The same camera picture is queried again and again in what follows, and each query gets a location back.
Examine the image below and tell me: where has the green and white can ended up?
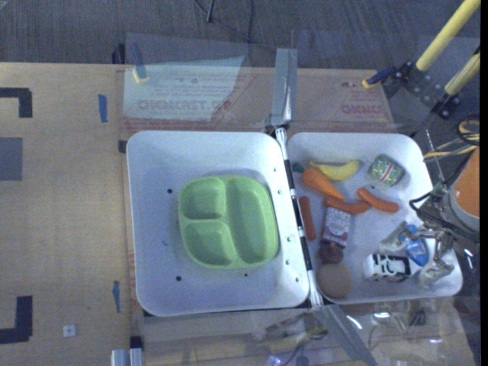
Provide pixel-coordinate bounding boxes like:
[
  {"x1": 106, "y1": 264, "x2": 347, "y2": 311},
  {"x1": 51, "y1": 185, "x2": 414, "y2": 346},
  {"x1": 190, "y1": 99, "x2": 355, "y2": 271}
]
[{"x1": 367, "y1": 154, "x2": 406, "y2": 188}]

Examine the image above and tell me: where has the orange carrot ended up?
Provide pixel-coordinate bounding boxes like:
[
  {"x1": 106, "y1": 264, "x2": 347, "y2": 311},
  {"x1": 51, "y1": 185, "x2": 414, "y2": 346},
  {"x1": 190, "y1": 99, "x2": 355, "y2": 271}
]
[{"x1": 293, "y1": 162, "x2": 345, "y2": 201}]

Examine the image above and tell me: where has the orange sausage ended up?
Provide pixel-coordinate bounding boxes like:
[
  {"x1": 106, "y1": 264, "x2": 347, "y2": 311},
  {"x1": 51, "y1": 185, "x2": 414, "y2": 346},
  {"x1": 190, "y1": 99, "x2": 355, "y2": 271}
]
[
  {"x1": 298, "y1": 195, "x2": 318, "y2": 242},
  {"x1": 356, "y1": 187, "x2": 400, "y2": 214},
  {"x1": 323, "y1": 196, "x2": 371, "y2": 216}
]

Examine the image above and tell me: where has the red and white carton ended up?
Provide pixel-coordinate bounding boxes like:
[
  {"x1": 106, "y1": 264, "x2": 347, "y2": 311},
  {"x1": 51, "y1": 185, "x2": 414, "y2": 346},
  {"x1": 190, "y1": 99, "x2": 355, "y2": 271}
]
[{"x1": 320, "y1": 206, "x2": 352, "y2": 249}]

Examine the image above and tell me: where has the green divided plate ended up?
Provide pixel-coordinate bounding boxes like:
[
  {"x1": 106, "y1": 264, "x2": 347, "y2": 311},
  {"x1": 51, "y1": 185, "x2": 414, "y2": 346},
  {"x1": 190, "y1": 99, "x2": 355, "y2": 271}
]
[{"x1": 177, "y1": 174, "x2": 281, "y2": 270}]

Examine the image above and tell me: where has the dark brown biscuit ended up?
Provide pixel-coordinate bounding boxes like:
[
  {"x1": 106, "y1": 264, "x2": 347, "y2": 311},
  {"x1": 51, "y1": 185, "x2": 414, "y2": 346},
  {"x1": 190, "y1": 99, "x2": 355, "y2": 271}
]
[{"x1": 318, "y1": 241, "x2": 345, "y2": 265}]

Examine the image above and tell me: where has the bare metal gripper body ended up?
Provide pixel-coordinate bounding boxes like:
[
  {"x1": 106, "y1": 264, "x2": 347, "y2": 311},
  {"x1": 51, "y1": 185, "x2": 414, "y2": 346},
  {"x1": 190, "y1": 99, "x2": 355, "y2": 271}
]
[{"x1": 416, "y1": 188, "x2": 460, "y2": 245}]

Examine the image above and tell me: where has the black and white carton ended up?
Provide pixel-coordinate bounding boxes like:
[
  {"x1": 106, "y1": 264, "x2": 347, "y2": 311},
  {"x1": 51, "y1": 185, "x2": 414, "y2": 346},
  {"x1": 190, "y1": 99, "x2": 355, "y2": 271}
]
[{"x1": 362, "y1": 252, "x2": 413, "y2": 282}]

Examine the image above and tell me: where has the white plastic tray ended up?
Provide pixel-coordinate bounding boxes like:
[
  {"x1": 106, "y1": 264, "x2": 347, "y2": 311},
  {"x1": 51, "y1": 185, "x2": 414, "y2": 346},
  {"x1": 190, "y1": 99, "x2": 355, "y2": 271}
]
[
  {"x1": 125, "y1": 129, "x2": 311, "y2": 317},
  {"x1": 285, "y1": 131, "x2": 464, "y2": 305}
]

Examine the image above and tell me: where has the blue and clear plastic bottle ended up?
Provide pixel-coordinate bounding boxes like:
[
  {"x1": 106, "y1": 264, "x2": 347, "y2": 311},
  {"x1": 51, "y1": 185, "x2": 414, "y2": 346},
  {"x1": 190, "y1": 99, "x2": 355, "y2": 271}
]
[{"x1": 397, "y1": 223, "x2": 430, "y2": 267}]

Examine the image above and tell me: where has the yellow banana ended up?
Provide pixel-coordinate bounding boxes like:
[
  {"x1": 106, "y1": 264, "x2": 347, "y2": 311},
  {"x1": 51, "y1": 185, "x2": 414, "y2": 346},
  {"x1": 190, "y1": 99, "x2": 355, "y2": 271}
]
[{"x1": 307, "y1": 159, "x2": 361, "y2": 182}]

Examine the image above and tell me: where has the brown cardboard board, red print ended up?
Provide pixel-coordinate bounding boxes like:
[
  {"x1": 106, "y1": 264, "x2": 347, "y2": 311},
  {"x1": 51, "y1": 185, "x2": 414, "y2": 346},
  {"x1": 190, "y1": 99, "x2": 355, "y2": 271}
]
[{"x1": 116, "y1": 66, "x2": 476, "y2": 366}]

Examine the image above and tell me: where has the thin black and white rod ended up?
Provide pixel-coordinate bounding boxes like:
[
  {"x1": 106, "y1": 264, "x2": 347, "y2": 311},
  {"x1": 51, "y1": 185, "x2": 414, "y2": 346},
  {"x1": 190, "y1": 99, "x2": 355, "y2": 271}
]
[{"x1": 274, "y1": 127, "x2": 325, "y2": 309}]

